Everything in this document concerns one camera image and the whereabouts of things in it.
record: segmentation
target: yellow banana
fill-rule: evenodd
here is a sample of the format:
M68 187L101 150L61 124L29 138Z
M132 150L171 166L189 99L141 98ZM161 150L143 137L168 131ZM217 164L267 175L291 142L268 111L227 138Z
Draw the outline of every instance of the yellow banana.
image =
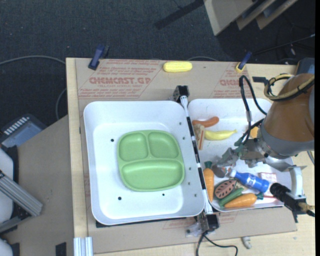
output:
M221 141L228 139L232 134L237 132L236 129L234 130L219 130L219 131L211 131L206 130L204 132L204 138L209 141Z

